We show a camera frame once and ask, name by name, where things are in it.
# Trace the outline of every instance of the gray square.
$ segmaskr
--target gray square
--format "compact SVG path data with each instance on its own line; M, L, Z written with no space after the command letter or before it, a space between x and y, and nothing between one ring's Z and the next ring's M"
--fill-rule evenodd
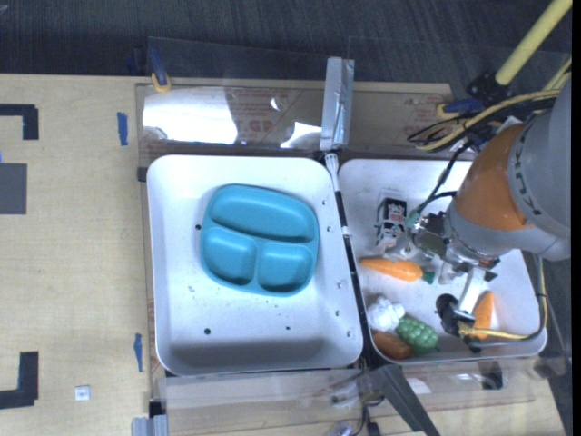
M0 163L0 214L26 214L26 163Z

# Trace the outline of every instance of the black corner marker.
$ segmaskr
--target black corner marker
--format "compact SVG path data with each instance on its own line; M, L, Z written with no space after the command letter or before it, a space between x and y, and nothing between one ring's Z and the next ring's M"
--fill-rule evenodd
M0 410L29 407L38 399L38 352L20 352L18 387L0 391Z
M0 116L22 116L22 138L38 140L38 109L31 104L0 104Z

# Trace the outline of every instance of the sink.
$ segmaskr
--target sink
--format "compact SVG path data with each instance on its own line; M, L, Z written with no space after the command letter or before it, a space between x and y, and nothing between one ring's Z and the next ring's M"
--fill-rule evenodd
M244 290L216 282L204 270L204 215L217 191L231 184L283 193L314 213L316 263L300 289L285 295ZM155 345L166 370L176 375L296 371L345 367L359 358L359 312L330 175L320 163L166 155L149 167L147 192ZM278 253L264 257L275 273Z

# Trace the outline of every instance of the orange carrot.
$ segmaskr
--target orange carrot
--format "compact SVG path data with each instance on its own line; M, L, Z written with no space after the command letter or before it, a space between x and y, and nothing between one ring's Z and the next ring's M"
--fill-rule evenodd
M478 300L476 307L474 308L474 317L476 321L474 322L474 328L482 328L487 330L490 328L490 323L492 321L492 310L494 309L494 293L491 291L486 291L482 297ZM484 332L475 332L471 334L479 339L486 339L488 335Z
M371 270L388 274L402 281L416 281L423 274L419 265L409 260L393 262L387 258L362 258L360 261L363 266L367 266Z

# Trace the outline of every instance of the toy sink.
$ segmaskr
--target toy sink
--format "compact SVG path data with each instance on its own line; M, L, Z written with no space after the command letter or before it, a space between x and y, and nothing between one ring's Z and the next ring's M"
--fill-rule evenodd
M168 371L337 368L359 358L359 311L321 164L165 155L149 167L147 189L156 348Z

